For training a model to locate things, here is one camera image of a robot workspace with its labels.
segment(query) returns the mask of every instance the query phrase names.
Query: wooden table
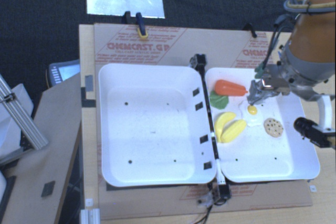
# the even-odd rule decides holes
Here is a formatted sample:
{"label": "wooden table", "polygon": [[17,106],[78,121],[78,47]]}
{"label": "wooden table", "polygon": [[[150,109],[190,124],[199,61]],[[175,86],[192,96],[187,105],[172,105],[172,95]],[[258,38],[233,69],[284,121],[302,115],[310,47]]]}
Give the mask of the wooden table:
{"label": "wooden table", "polygon": [[[239,37],[241,31],[233,33],[228,31],[228,35]],[[85,86],[85,74],[94,73],[94,28],[92,25],[80,26],[80,61],[81,61],[81,85]],[[282,34],[279,44],[284,44],[289,34]],[[316,87],[318,92],[335,93],[335,78],[330,79],[327,84],[320,84]],[[95,99],[95,91],[86,92],[87,99]],[[316,103],[302,102],[306,117],[318,122],[318,107]],[[333,106],[333,128],[335,128],[335,101]],[[83,108],[82,120],[84,122],[96,117],[96,111],[90,108]],[[97,137],[96,122],[90,121],[89,125],[83,128],[83,165],[84,165],[84,185],[85,198],[92,199],[92,205],[87,205],[87,209],[98,208],[98,177],[97,177]],[[212,213],[207,223],[334,223],[336,219],[336,175],[335,175],[335,150],[317,148],[318,158],[321,164],[320,175],[309,184],[316,187],[317,192],[311,193],[312,207],[281,208],[252,211],[236,211]],[[122,223],[193,223],[199,220],[202,215],[179,215],[150,218],[132,218],[119,220],[102,220],[103,224]]]}

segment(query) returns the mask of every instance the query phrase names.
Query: yellow banana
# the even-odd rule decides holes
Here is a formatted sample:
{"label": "yellow banana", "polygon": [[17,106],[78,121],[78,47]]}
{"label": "yellow banana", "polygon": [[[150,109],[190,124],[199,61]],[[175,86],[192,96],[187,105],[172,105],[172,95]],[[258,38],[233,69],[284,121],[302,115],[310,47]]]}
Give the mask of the yellow banana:
{"label": "yellow banana", "polygon": [[231,142],[235,139],[246,127],[245,120],[235,121],[221,135],[220,139],[223,143]]}
{"label": "yellow banana", "polygon": [[221,135],[223,133],[224,125],[229,121],[233,120],[236,117],[236,114],[233,112],[224,112],[221,114],[215,121],[215,134],[217,141],[221,142]]}

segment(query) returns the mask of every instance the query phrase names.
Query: egg yolk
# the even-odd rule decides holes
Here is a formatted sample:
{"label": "egg yolk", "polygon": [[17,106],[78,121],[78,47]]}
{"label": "egg yolk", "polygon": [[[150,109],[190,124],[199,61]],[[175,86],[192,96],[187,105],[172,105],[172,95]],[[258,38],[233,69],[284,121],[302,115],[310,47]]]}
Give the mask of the egg yolk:
{"label": "egg yolk", "polygon": [[254,105],[249,105],[249,106],[247,107],[247,111],[248,111],[248,113],[250,113],[251,115],[255,115],[255,114],[257,114],[257,112],[258,112],[257,108],[256,108]]}

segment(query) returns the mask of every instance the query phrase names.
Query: empty white tray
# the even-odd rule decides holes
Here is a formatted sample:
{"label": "empty white tray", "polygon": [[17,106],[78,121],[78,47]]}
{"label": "empty white tray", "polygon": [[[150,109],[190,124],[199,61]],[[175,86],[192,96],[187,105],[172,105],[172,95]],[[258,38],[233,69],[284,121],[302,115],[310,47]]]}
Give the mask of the empty white tray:
{"label": "empty white tray", "polygon": [[[209,93],[217,80],[224,79],[241,84],[249,90],[254,79],[253,69],[211,68],[206,73]],[[211,107],[215,122],[223,112],[235,112],[236,119],[250,120],[253,116],[241,111],[247,104],[243,97],[229,97],[224,110]],[[234,182],[263,182],[276,180],[313,179],[320,172],[320,164],[314,145],[294,129],[295,119],[304,112],[299,97],[294,94],[268,98],[256,105],[261,125],[247,126],[230,143],[217,143],[223,174]],[[264,129],[264,120],[275,118],[284,127],[281,137],[274,138]]]}
{"label": "empty white tray", "polygon": [[201,184],[216,174],[200,75],[111,63],[99,71],[102,173],[114,186]]}

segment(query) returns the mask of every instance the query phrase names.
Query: brown cookie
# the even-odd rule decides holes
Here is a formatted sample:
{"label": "brown cookie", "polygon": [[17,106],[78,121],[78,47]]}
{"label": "brown cookie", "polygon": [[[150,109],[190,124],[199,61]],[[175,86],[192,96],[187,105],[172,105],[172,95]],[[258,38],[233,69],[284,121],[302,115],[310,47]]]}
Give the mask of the brown cookie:
{"label": "brown cookie", "polygon": [[282,124],[276,119],[268,118],[264,121],[264,127],[266,133],[273,137],[280,137],[284,131]]}

